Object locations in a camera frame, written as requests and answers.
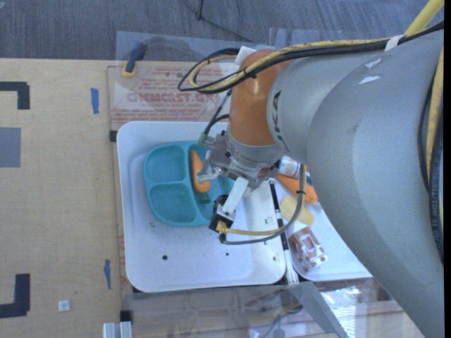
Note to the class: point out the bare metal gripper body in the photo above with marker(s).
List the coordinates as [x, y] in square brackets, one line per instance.
[239, 169]

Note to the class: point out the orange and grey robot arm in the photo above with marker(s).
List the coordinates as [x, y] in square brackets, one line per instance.
[352, 146]

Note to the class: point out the brown and white carton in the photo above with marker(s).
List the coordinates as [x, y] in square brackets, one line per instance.
[308, 248]

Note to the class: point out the orange carrot with green top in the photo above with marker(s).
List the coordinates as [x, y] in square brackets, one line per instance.
[197, 164]

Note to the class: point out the brown cardboard board red print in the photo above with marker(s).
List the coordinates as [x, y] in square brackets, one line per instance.
[158, 97]

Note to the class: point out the white bottle with orange label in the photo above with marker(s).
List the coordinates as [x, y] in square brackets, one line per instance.
[289, 167]

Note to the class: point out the pale yellow biscuit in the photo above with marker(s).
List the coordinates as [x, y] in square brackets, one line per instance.
[292, 208]

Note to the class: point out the blue divided plate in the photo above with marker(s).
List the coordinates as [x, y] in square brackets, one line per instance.
[165, 185]

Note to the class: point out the thin black and white rod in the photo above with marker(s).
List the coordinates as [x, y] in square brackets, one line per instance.
[280, 217]

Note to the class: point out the black cylinder on white bracket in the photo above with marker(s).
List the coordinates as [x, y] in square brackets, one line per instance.
[230, 197]

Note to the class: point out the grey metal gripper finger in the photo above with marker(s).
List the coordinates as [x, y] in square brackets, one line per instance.
[249, 192]
[208, 175]

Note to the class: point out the white plastic tray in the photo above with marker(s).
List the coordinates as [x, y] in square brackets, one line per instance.
[338, 255]
[197, 255]

